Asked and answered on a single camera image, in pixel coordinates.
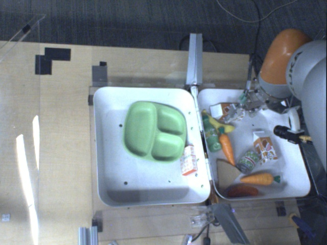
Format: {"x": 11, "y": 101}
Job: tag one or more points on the yellow banana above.
{"x": 217, "y": 124}

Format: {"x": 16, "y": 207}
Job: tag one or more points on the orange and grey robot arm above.
{"x": 306, "y": 68}

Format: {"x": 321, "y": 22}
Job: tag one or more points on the brown bread slice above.
{"x": 226, "y": 175}

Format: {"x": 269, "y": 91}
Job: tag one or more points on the small orange and white carton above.
{"x": 219, "y": 110}

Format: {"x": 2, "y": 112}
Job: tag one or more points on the green bottle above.
{"x": 212, "y": 138}

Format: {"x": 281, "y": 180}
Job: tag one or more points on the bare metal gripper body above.
{"x": 256, "y": 100}

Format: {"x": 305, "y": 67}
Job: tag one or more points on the green divided plate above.
{"x": 141, "y": 129}

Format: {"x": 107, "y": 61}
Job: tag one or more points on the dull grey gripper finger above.
{"x": 233, "y": 117}
{"x": 236, "y": 107}

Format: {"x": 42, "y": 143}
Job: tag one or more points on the white plastic tray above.
{"x": 288, "y": 172}
{"x": 143, "y": 182}

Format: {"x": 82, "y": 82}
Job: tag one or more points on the red sausage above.
{"x": 242, "y": 191}

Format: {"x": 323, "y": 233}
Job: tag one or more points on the orange carrot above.
{"x": 258, "y": 179}
{"x": 227, "y": 147}

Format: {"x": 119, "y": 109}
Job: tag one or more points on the tall orange and white carton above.
{"x": 265, "y": 147}

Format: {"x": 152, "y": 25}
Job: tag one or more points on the green and white can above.
{"x": 247, "y": 162}

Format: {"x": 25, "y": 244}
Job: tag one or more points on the red and white carton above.
{"x": 189, "y": 162}

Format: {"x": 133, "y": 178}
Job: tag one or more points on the black cylinder on white bracket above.
{"x": 286, "y": 133}

